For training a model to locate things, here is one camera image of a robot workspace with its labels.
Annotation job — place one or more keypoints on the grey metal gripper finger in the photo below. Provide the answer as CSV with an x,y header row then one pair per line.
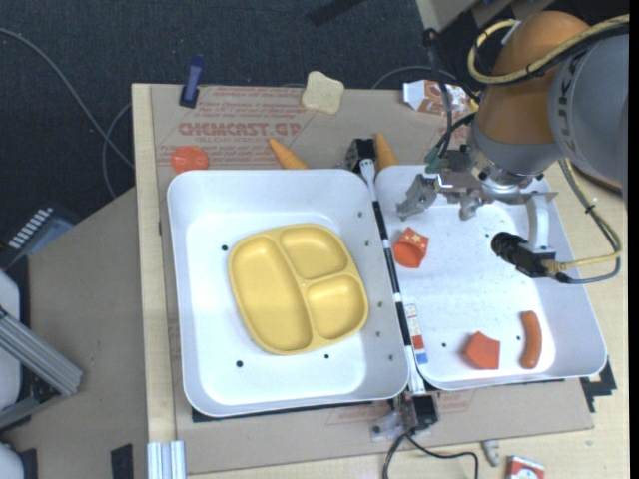
x,y
470,206
419,195

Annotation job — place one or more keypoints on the white and orange carton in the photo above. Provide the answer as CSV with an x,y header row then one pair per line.
x,y
424,95

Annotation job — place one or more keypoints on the orange carrot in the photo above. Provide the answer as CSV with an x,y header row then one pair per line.
x,y
288,157
385,152

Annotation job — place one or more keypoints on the beige bread slice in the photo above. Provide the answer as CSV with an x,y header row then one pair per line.
x,y
322,93

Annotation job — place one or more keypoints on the brown cardboard board red print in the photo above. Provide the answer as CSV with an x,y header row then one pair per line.
x,y
279,128

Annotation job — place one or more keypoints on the thin black and white rod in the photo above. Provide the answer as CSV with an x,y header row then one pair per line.
x,y
390,262

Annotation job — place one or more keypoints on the white plastic tray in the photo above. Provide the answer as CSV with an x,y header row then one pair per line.
x,y
209,287
469,297

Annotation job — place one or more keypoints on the yellow divided plate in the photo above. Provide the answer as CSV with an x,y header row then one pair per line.
x,y
279,292

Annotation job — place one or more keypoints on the orange sausage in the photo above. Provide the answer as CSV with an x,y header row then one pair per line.
x,y
531,339

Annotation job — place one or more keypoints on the red tomato slice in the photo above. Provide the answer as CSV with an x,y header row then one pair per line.
x,y
190,159

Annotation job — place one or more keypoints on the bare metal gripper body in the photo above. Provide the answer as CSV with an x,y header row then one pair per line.
x,y
459,175

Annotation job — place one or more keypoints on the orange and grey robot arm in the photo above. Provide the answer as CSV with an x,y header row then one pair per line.
x,y
529,103

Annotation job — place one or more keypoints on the red and white packet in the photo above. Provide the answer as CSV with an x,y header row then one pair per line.
x,y
524,468

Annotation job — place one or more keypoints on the red packet with yellow stars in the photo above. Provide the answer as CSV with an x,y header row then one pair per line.
x,y
410,250

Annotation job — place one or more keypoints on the black cylinder on white bracket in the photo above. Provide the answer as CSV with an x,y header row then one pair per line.
x,y
519,253

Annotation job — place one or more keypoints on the white carton red blue print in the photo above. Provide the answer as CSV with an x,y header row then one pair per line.
x,y
416,332

